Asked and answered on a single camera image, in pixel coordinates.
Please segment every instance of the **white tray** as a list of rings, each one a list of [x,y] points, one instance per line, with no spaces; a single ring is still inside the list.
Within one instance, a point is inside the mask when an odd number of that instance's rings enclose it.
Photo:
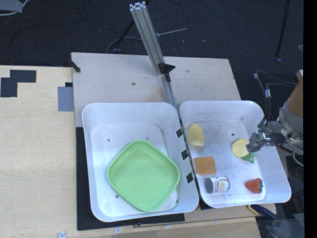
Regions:
[[[255,152],[250,163],[235,157],[232,143],[241,137],[249,139],[257,132],[257,124],[263,118],[260,106],[251,101],[186,101],[180,106],[186,136],[189,127],[196,123],[202,127],[205,145],[189,144],[191,158],[212,156],[215,160],[214,175],[199,175],[197,181],[204,202],[213,208],[282,203],[290,199],[291,189],[274,146],[264,146]],[[227,192],[207,193],[208,177],[227,176],[230,189]],[[245,188],[250,179],[263,180],[262,193],[255,194]]]
[[[82,113],[85,133],[91,209],[101,221],[114,222],[193,211],[199,202],[183,136],[177,135],[177,110],[168,103],[92,103]],[[180,182],[168,200],[154,212],[130,205],[107,179],[107,168],[117,154],[134,140],[147,140],[166,153],[180,169]]]

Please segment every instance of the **black strip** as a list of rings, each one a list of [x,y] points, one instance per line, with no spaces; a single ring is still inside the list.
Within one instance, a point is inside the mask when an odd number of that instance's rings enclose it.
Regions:
[[[9,77],[1,78],[0,97],[17,97],[18,83]]]
[[[180,138],[181,135],[183,135],[182,133],[182,129],[179,129],[177,132],[176,132],[178,138]]]
[[[35,83],[36,70],[10,70],[10,78],[16,82]]]
[[[17,97],[18,82],[35,83],[36,70],[10,70],[10,77],[1,78],[0,97]]]
[[[212,209],[212,207],[207,205],[201,198],[199,199],[199,206],[202,210]]]
[[[102,222],[92,213],[89,196],[88,169],[84,129],[76,128],[77,230],[185,221],[184,214],[153,216],[127,221]]]
[[[65,87],[73,87],[73,82],[65,82]]]
[[[188,157],[187,150],[182,151],[182,157],[183,157],[183,160],[185,160]]]
[[[190,183],[194,178],[193,178],[193,174],[192,173],[189,173],[187,176],[186,176],[186,179],[187,179],[187,183]]]

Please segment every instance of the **black mat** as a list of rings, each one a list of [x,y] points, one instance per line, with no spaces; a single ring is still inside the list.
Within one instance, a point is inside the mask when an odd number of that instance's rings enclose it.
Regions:
[[[90,207],[89,183],[88,183],[88,169],[85,148],[84,129],[82,127],[76,128],[77,141],[77,230],[90,230],[111,228],[129,225],[142,225],[154,223],[170,223],[185,221],[184,214],[172,214],[163,216],[153,216],[147,218],[140,218],[127,221],[117,222],[102,222],[98,220],[92,213]]]

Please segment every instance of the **metal rod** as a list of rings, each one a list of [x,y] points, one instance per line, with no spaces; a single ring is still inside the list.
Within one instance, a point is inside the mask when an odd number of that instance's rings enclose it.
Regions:
[[[120,42],[122,42],[122,40],[124,39],[124,37],[127,35],[127,33],[130,31],[130,29],[132,28],[132,26],[134,25],[134,20],[131,21],[131,23],[129,24],[129,26],[127,27],[127,29],[123,32],[123,34],[121,35],[121,37],[118,39],[118,41],[115,43],[117,46],[120,44]]]
[[[168,102],[177,109],[172,85],[169,81],[166,80],[165,76],[161,74],[159,70],[159,64],[165,63],[164,57],[160,49],[159,41],[155,34],[154,27],[145,2],[131,4],[130,11],[141,35],[145,49],[150,57],[151,63],[157,75],[162,77]]]
[[[282,47],[282,41],[283,41],[283,36],[284,36],[284,32],[285,32],[286,19],[287,19],[287,15],[288,15],[288,10],[290,8],[290,3],[291,3],[291,0],[287,0],[286,1],[282,29],[281,29],[281,33],[280,33],[280,37],[279,37],[279,41],[278,41],[277,50],[275,52],[275,57],[278,60],[280,60],[280,50],[281,50],[281,47]]]
[[[164,35],[164,34],[171,34],[171,33],[176,33],[176,32],[179,32],[179,31],[184,31],[184,30],[187,30],[187,28],[183,28],[183,29],[179,29],[179,30],[174,30],[174,31],[169,31],[169,32],[166,32],[166,33],[157,33],[157,36],[161,36],[161,35]]]

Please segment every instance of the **black cable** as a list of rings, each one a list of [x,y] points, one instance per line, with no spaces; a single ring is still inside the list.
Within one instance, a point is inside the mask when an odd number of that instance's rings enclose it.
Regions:
[[[266,98],[266,94],[265,94],[265,90],[264,90],[264,87],[260,81],[260,78],[259,78],[259,75],[257,74],[257,72],[255,71],[253,73],[254,75],[254,78],[256,79],[256,81],[258,82],[260,88],[261,88],[261,91],[262,91],[262,94],[263,94],[263,98],[264,98],[264,117],[263,117],[263,121],[266,121],[269,119],[269,117],[267,116],[267,98]]]
[[[133,40],[138,40],[138,41],[141,41],[141,42],[142,42],[142,39],[137,38],[137,37],[129,37],[129,36],[123,37],[123,40],[126,40],[126,39],[133,39]],[[116,39],[116,40],[114,40],[113,42],[111,42],[111,43],[108,45],[108,47],[107,47],[107,49],[106,49],[106,52],[105,52],[106,54],[108,53],[109,48],[110,48],[114,43],[116,43],[118,40],[119,40],[119,39]]]
[[[50,63],[50,62],[46,62],[46,61],[30,61],[30,60],[25,60],[23,59],[22,57],[18,56],[12,49],[12,43],[14,41],[14,39],[16,38],[16,36],[18,36],[19,34],[21,34],[22,32],[32,28],[32,27],[36,27],[36,26],[42,26],[42,25],[68,25],[68,24],[75,24],[75,23],[78,23],[78,22],[81,22],[81,21],[84,21],[84,20],[89,20],[89,19],[94,19],[98,16],[98,8],[94,5],[93,1],[92,0],[81,0],[83,2],[88,2],[88,4],[90,5],[90,8],[89,8],[89,12],[88,14],[84,15],[82,13],[82,10],[80,10],[80,5],[79,5],[79,1],[80,0],[75,0],[76,1],[76,7],[77,7],[77,10],[76,11],[72,11],[64,6],[62,6],[62,4],[60,4],[60,2],[58,1],[58,4],[66,11],[68,12],[77,12],[80,14],[81,18],[76,20],[76,21],[73,21],[73,22],[61,22],[61,23],[39,23],[39,24],[34,24],[34,25],[31,25],[31,26],[28,26],[28,27],[25,27],[23,29],[20,29],[19,31],[17,31],[10,39],[10,42],[9,42],[9,49],[11,51],[11,53],[18,59],[20,59],[21,61],[23,62],[26,62],[26,63],[31,63],[31,64],[48,64],[48,65],[53,65],[53,66],[58,66],[58,67],[61,67],[63,66],[62,65],[59,65],[59,64],[54,64],[54,63]]]
[[[202,0],[199,0],[199,1],[197,1],[197,2],[195,2],[195,3],[192,3],[192,4],[180,4],[180,3],[178,3],[178,2],[176,2],[176,1],[174,1],[174,0],[169,0],[169,1],[171,1],[171,2],[173,2],[173,3],[176,3],[176,4],[180,5],[180,6],[188,7],[188,6],[192,6],[192,5],[197,4],[197,3],[201,2]],[[129,30],[132,28],[133,25],[134,25],[134,20],[131,21],[131,23],[129,24],[129,26],[127,27],[127,29],[123,32],[123,34],[121,35],[120,38],[118,38],[117,40],[115,40],[115,41],[113,41],[113,42],[111,42],[111,43],[109,44],[109,46],[108,46],[107,49],[106,49],[106,53],[108,52],[110,46],[112,46],[113,44],[115,44],[115,46],[118,47],[118,45],[121,43],[121,41],[122,41],[123,39],[137,39],[137,38],[134,38],[134,37],[125,37],[126,34],[129,32]]]
[[[291,0],[286,0],[285,12],[284,12],[283,23],[282,23],[282,29],[281,29],[280,37],[279,37],[279,40],[278,40],[277,50],[275,52],[275,57],[278,60],[280,60],[280,54],[279,53],[280,53],[281,46],[282,46],[282,41],[283,41],[283,36],[284,36],[284,32],[285,32],[285,25],[286,25],[288,10],[290,8],[290,3],[291,3]]]
[[[289,82],[289,81],[283,80],[283,79],[281,79],[281,78],[271,76],[270,74],[268,74],[267,72],[262,71],[262,70],[256,70],[256,72],[261,72],[261,73],[265,74],[266,76],[268,76],[268,77],[270,77],[270,78],[273,78],[273,79],[275,79],[275,80],[278,80],[278,81],[280,81],[280,82],[282,82],[282,83],[285,83],[285,84],[297,85],[297,83]]]
[[[271,82],[271,83],[268,83],[268,84],[266,84],[266,90],[267,91],[270,91],[270,89],[269,89],[269,86],[271,86],[271,85],[278,85],[278,86],[293,86],[293,85],[291,85],[291,84],[283,84],[283,83],[274,83],[274,82]],[[271,112],[272,112],[272,106],[271,106],[271,96],[267,96],[266,95],[266,98],[267,98],[267,103],[268,103],[268,112],[267,112],[267,117],[270,117],[271,116]]]

